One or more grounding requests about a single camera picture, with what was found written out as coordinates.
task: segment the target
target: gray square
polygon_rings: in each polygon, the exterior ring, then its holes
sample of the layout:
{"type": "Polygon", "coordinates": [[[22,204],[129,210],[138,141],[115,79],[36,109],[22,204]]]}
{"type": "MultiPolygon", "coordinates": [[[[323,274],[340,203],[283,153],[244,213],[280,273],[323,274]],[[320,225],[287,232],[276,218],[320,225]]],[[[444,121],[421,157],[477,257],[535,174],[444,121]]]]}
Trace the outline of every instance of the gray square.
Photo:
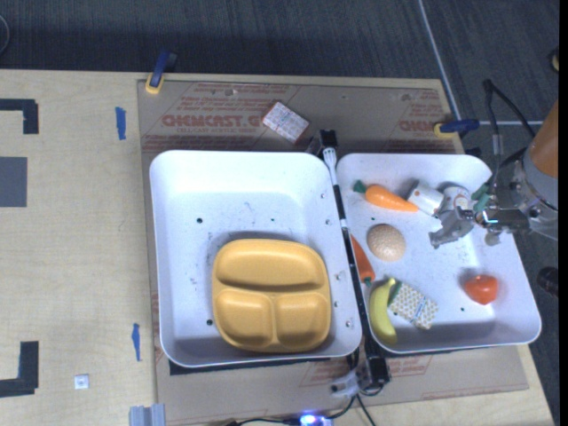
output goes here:
{"type": "Polygon", "coordinates": [[[0,156],[0,207],[28,205],[28,158],[0,156]]]}

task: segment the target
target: orange object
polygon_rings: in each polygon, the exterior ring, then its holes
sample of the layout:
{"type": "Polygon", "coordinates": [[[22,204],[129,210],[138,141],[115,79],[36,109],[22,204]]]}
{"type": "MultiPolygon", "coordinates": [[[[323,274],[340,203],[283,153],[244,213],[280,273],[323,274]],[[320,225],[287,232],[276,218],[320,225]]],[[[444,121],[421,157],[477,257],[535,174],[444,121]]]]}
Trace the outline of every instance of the orange object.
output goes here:
{"type": "Polygon", "coordinates": [[[378,207],[383,207],[384,209],[412,212],[418,211],[418,207],[412,202],[403,199],[379,185],[369,186],[365,191],[365,199],[378,207]]]}
{"type": "Polygon", "coordinates": [[[489,274],[479,274],[468,279],[463,288],[474,302],[489,304],[497,298],[499,281],[489,274]]]}
{"type": "Polygon", "coordinates": [[[351,244],[353,245],[353,251],[355,252],[355,262],[357,263],[357,271],[359,272],[359,279],[368,286],[375,280],[375,271],[367,258],[367,254],[359,245],[359,242],[355,240],[353,235],[351,236],[351,244]]]}

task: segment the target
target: small white square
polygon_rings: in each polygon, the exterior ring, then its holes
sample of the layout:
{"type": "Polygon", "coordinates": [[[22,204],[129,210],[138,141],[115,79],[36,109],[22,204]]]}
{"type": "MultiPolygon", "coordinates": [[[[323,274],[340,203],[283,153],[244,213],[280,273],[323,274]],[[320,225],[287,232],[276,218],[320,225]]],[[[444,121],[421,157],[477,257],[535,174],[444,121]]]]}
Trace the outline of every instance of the small white square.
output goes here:
{"type": "Polygon", "coordinates": [[[89,388],[89,375],[79,374],[75,376],[75,389],[87,390],[89,388]]]}

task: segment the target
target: blue clamp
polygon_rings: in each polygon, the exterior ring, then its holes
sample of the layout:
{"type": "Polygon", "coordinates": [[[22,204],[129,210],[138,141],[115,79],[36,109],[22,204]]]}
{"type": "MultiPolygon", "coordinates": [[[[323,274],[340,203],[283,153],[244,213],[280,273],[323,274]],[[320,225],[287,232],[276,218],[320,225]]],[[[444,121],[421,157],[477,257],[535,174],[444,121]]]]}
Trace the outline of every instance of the blue clamp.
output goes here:
{"type": "Polygon", "coordinates": [[[177,54],[173,52],[166,49],[162,49],[160,51],[160,56],[156,61],[154,72],[146,79],[146,91],[148,93],[152,93],[153,95],[160,93],[163,86],[163,74],[173,70],[177,59],[177,54]]]}
{"type": "Polygon", "coordinates": [[[461,136],[465,133],[479,128],[479,120],[455,120],[448,123],[436,123],[434,125],[434,134],[438,138],[452,138],[455,132],[459,132],[461,136]]]}

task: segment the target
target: brown round object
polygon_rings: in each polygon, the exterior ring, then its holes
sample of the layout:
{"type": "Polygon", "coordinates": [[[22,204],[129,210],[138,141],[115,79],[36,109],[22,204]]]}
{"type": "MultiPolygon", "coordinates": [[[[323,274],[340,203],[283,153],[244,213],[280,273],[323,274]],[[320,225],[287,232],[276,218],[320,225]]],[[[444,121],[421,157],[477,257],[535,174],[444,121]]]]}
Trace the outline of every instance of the brown round object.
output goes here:
{"type": "Polygon", "coordinates": [[[406,250],[405,237],[398,229],[388,224],[379,224],[367,234],[371,252],[385,262],[396,262],[406,250]]]}

